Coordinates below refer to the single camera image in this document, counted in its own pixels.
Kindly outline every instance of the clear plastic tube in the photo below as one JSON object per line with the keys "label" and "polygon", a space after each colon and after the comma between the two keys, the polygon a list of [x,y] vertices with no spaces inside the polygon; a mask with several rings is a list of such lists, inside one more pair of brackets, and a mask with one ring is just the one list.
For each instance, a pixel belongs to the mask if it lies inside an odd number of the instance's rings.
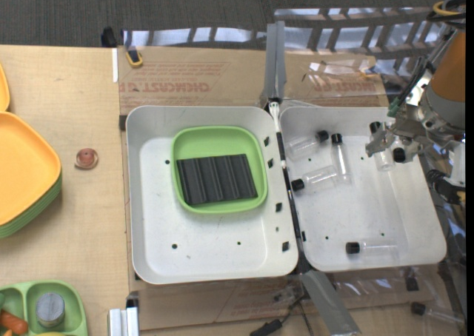
{"label": "clear plastic tube", "polygon": [[317,132],[314,136],[301,136],[289,140],[285,144],[286,155],[293,161],[316,153],[319,144],[326,141],[329,135],[326,131]]}
{"label": "clear plastic tube", "polygon": [[[373,134],[381,126],[378,121],[370,123],[370,141],[373,141]],[[377,170],[381,172],[388,172],[395,168],[395,161],[393,160],[392,151],[390,149],[383,150],[373,154]]]}
{"label": "clear plastic tube", "polygon": [[291,187],[293,188],[293,191],[299,191],[310,186],[316,187],[324,182],[335,179],[336,176],[336,168],[333,165],[329,165],[328,167],[323,167],[303,174],[300,179],[291,182]]}
{"label": "clear plastic tube", "polygon": [[349,159],[347,158],[346,146],[342,142],[342,135],[336,133],[331,135],[333,145],[331,146],[331,157],[333,165],[336,168],[337,179],[340,182],[350,184],[352,175],[350,172]]}
{"label": "clear plastic tube", "polygon": [[346,243],[348,255],[392,255],[398,256],[398,245],[393,238],[372,238]]}
{"label": "clear plastic tube", "polygon": [[446,309],[434,304],[412,302],[411,311],[415,315],[432,317],[447,323],[455,324],[459,329],[464,328],[464,317],[451,309]]}

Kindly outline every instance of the black cap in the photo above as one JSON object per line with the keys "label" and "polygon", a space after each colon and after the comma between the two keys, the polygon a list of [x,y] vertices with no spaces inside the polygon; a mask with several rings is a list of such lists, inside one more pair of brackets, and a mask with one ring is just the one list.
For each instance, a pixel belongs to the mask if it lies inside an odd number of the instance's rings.
{"label": "black cap", "polygon": [[303,190],[304,189],[304,182],[302,179],[295,179],[291,182],[291,188],[293,191]]}
{"label": "black cap", "polygon": [[370,133],[376,133],[377,130],[380,128],[381,123],[380,121],[374,121],[373,123],[370,123],[369,128],[370,128]]}
{"label": "black cap", "polygon": [[393,160],[395,162],[405,162],[405,159],[407,157],[405,156],[405,149],[403,148],[395,148],[393,150]]}
{"label": "black cap", "polygon": [[326,131],[319,131],[316,135],[319,137],[319,141],[326,141],[329,138],[329,133]]}
{"label": "black cap", "polygon": [[357,241],[351,241],[350,243],[346,243],[346,253],[348,255],[354,255],[361,251],[361,244]]}
{"label": "black cap", "polygon": [[331,141],[333,144],[341,144],[342,143],[342,135],[340,133],[335,133],[331,135]]}
{"label": "black cap", "polygon": [[426,312],[427,307],[423,303],[413,302],[411,304],[411,309],[412,309],[412,314],[422,316]]}

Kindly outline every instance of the orange plate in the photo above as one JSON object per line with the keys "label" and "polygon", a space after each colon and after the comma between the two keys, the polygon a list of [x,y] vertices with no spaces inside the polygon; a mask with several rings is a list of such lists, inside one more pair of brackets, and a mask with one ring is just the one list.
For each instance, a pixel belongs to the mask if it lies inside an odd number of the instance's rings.
{"label": "orange plate", "polygon": [[18,116],[0,112],[0,226],[28,210],[60,173],[54,149]]}
{"label": "orange plate", "polygon": [[7,111],[10,106],[10,93],[8,92],[7,77],[0,64],[0,111]]}

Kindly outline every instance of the black rubber strip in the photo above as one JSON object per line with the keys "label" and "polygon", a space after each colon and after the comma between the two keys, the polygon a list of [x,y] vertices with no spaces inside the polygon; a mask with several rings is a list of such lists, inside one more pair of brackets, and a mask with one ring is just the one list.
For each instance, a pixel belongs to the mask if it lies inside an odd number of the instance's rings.
{"label": "black rubber strip", "polygon": [[255,198],[246,155],[177,160],[184,201],[189,205]]}

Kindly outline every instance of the green compartment tray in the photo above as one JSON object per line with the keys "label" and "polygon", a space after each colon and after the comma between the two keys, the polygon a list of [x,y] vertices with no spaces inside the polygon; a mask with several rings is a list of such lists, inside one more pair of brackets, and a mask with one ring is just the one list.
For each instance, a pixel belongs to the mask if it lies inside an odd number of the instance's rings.
{"label": "green compartment tray", "polygon": [[[179,179],[177,160],[243,154],[247,156],[257,191],[256,197],[194,205],[186,203]],[[211,126],[182,130],[173,139],[171,162],[171,172],[178,199],[185,209],[192,212],[223,214],[247,211],[260,206],[267,197],[267,176],[263,155],[256,137],[244,128]]]}
{"label": "green compartment tray", "polygon": [[[44,328],[36,320],[36,301],[47,292],[55,292],[64,299],[65,316],[61,324]],[[61,332],[66,336],[87,336],[87,322],[81,297],[68,283],[60,280],[33,280],[0,287],[5,296],[3,310],[24,319],[28,323],[25,336],[46,332]],[[0,335],[7,331],[0,326]]]}

